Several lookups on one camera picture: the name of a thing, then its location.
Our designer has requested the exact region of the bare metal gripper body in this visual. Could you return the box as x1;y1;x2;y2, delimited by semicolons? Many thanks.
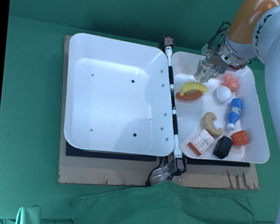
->
202;42;250;76

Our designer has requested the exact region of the yellow banana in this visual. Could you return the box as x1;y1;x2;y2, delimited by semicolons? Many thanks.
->
179;80;210;100

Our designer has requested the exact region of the pink toy octopus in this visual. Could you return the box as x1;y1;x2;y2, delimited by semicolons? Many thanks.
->
221;74;240;93

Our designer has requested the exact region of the white egg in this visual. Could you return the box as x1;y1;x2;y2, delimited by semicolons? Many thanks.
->
214;84;233;104

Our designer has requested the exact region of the orange sausage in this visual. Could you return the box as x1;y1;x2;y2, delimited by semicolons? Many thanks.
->
175;88;204;104

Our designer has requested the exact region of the thin black and white rod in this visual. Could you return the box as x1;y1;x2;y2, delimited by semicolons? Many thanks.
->
153;46;194;160

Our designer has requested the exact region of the blue bottle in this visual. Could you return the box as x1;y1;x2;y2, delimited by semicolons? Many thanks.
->
225;97;245;132

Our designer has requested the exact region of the white plastic tray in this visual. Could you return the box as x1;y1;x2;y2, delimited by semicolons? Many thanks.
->
161;50;280;167
59;31;186;160

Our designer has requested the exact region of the beige croissant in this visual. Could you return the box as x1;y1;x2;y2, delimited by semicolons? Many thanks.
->
199;111;225;138

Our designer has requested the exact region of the orange and white carton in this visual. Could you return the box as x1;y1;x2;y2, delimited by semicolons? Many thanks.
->
186;127;217;157

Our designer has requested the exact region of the brown cardboard board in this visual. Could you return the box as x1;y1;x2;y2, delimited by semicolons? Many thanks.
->
50;34;273;203

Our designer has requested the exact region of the green cloth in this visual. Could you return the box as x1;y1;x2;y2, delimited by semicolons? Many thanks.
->
68;171;279;224

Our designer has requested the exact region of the black block with thin wires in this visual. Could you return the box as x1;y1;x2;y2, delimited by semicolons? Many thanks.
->
172;157;188;175
160;35;175;49

